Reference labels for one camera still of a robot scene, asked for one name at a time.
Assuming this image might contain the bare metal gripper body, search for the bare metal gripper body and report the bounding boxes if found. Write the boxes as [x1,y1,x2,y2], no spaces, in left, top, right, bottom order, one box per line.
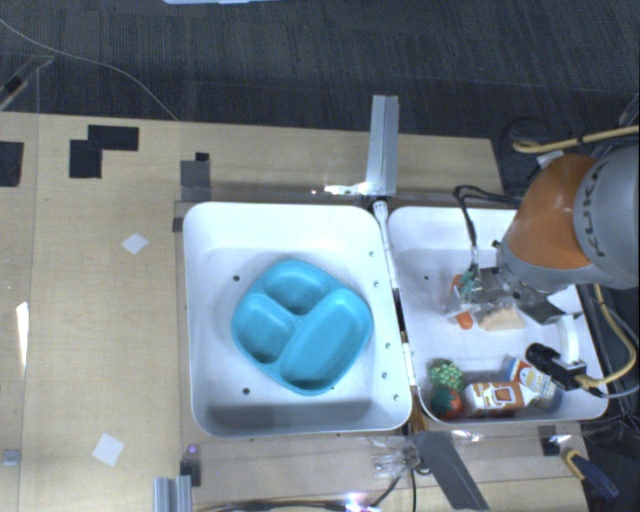
[466,266,522,309]

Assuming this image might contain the orange carrot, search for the orange carrot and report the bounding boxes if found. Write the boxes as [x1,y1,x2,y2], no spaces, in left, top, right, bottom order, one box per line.
[451,273,475,331]

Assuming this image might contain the pale bread slice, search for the pale bread slice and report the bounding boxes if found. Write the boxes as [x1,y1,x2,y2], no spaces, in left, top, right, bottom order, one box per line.
[478,306,527,333]

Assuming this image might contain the white plastic tray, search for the white plastic tray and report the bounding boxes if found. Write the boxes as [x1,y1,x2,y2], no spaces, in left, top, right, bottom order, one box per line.
[181,200,414,439]
[386,205,611,426]

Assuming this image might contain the green grapes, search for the green grapes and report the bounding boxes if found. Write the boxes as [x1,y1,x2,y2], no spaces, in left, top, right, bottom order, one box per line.
[427,358,465,392]

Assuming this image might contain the thin black and white rod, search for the thin black and white rod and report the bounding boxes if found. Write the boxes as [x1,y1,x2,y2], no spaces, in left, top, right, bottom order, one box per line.
[372,198,417,389]

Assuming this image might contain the red and green strawberry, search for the red and green strawberry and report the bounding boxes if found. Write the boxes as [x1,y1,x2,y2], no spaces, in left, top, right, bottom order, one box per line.
[430,387,466,421]

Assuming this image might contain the orange and white carton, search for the orange and white carton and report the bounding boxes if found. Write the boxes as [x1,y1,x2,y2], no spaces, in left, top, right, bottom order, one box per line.
[464,380,527,419]

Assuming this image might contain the blue divided plate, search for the blue divided plate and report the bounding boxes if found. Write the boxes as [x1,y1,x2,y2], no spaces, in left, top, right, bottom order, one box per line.
[230,258,376,397]

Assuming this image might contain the black cylinder on white bracket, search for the black cylinder on white bracket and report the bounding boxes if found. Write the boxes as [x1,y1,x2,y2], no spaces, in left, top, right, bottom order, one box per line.
[524,312,589,392]

